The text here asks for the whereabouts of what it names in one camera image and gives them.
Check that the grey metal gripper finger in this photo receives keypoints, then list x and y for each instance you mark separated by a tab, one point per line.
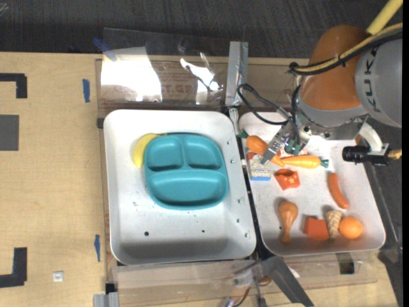
269	156

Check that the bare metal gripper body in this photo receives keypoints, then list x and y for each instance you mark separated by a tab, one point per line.
280	137

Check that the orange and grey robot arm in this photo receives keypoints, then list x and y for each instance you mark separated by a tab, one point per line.
332	85

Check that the white and blue carton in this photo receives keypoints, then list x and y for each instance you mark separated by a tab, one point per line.
259	169

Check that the orange carrot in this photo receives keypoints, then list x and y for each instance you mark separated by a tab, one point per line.
255	144
303	162

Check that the red box with star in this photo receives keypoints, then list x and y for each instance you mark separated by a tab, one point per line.
287	179

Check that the white plastic tray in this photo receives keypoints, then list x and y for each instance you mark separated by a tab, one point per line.
179	229
306	197

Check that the brown chicken drumstick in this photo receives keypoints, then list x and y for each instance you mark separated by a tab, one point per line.
287	217

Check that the orange sausage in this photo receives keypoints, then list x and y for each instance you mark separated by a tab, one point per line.
337	190

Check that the blue divided plate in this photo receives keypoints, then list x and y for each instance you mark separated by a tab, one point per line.
187	171

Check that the orange wedge block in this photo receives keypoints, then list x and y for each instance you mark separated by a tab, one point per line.
315	229

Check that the beige ice cream cone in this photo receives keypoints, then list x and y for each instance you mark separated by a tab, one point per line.
333	223

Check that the orange fruit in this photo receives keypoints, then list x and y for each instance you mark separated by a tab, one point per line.
351	227

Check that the yellow banana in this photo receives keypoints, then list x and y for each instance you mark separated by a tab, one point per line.
140	149

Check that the small white square block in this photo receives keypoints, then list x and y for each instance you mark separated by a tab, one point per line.
57	276

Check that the black cylinder on white bracket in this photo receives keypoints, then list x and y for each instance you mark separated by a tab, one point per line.
364	153

